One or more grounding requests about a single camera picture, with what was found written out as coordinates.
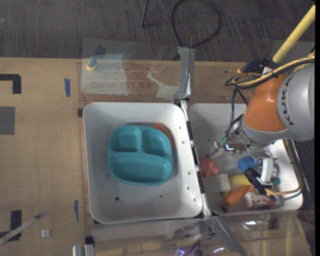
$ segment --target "orange carrot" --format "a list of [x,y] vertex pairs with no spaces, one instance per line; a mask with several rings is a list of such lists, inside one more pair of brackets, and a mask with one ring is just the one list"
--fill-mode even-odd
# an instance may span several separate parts
[[154,128],[156,128],[156,129],[164,132],[165,135],[168,136],[168,138],[169,138],[169,140],[170,140],[171,147],[172,147],[172,149],[174,150],[174,149],[175,149],[174,140],[172,139],[172,136],[171,136],[170,132],[168,131],[168,129],[165,128],[165,127],[164,127],[162,124],[160,124],[160,123],[156,123],[156,124],[154,125]]
[[231,191],[225,197],[224,204],[220,208],[226,213],[229,207],[235,206],[250,188],[251,186],[249,185],[241,185],[235,190]]

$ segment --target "yellow pole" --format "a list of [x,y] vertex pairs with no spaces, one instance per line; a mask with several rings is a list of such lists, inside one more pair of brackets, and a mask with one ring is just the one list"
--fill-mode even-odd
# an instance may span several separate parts
[[306,32],[306,30],[315,21],[315,19],[316,5],[314,4],[300,21],[300,23],[295,27],[291,35],[286,39],[280,49],[273,56],[272,60],[274,63],[279,64],[283,60],[283,58],[292,49],[292,47],[301,38],[301,36]]

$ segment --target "blue bowl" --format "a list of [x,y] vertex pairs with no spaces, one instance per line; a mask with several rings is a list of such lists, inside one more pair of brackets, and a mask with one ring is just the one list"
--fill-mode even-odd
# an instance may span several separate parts
[[169,180],[173,152],[168,136],[155,128],[123,125],[115,129],[108,145],[110,174],[137,186],[158,186]]

